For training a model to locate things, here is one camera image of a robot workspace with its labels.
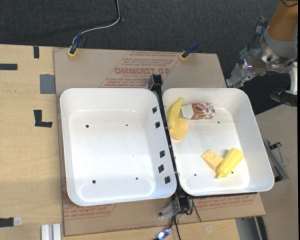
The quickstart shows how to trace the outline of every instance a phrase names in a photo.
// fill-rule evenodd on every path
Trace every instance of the white tray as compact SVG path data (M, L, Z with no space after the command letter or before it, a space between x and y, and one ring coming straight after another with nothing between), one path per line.
M192 196L239 194L267 191L274 175L248 96L234 88L172 88L163 94L166 115L183 97L182 105L212 103L212 119L187 120L183 140L171 138L182 189ZM211 150L225 156L237 148L244 159L224 178L217 178L201 155Z
M77 205L170 197L177 187L157 97L73 88L60 98L66 187Z

